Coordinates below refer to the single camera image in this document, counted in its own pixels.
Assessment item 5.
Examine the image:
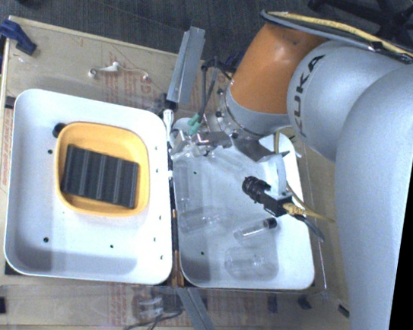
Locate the small black round object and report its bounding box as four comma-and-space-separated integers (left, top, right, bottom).
51, 122, 68, 140

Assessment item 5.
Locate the orange bowl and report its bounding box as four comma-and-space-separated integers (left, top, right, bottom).
46, 117, 160, 224

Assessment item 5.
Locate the black cylinder on white bracket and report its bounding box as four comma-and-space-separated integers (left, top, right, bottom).
237, 145, 303, 220

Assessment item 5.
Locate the clear plastic bottle, black cap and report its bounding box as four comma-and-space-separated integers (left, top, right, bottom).
232, 211, 280, 249

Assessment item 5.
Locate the white plastic tray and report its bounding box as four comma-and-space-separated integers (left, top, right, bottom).
0, 84, 196, 297
149, 114, 336, 305

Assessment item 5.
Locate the black ribbed rectangular block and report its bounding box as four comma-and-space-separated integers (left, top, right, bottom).
59, 144, 145, 211

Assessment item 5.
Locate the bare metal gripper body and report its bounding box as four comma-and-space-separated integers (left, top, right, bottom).
192, 98, 249, 155

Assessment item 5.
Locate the brown cardboard board, red print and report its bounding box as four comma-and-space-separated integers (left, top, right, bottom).
0, 15, 391, 330

